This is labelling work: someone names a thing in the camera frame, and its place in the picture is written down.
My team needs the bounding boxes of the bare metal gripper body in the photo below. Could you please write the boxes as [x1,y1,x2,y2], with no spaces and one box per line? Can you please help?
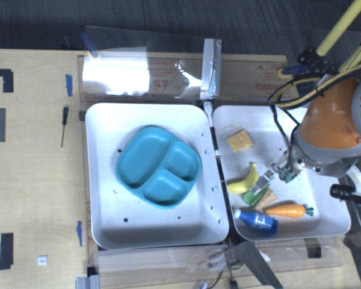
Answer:
[270,149,306,184]

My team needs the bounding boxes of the green toy vegetable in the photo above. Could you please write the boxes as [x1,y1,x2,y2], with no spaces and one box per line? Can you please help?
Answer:
[241,183,271,207]

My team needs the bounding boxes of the yellow banana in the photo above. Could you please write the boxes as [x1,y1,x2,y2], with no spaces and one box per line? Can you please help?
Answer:
[226,162,261,195]

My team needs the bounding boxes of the beige waffle cone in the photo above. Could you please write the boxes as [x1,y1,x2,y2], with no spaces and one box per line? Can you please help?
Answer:
[253,188,279,212]

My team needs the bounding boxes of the blue bottle, white cap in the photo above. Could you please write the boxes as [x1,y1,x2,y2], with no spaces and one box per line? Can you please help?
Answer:
[233,208,279,235]

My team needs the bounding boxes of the orange carrot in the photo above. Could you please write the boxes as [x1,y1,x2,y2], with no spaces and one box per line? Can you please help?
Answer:
[264,204,315,219]

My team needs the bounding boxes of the yellow square biscuit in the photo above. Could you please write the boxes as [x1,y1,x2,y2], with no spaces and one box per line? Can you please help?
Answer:
[226,129,255,153]

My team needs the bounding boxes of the white plastic tray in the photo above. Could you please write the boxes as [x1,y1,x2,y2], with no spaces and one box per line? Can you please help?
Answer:
[84,102,230,250]
[211,104,352,242]

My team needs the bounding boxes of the blue divided plate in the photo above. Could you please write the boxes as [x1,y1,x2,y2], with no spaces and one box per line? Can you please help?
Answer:
[115,125,203,210]

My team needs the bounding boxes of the black cylinder on white bracket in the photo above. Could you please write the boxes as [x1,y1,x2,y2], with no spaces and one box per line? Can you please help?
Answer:
[329,164,361,206]

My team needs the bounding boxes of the black handled screwdriver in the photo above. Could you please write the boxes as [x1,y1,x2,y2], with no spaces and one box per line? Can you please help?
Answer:
[60,104,70,149]

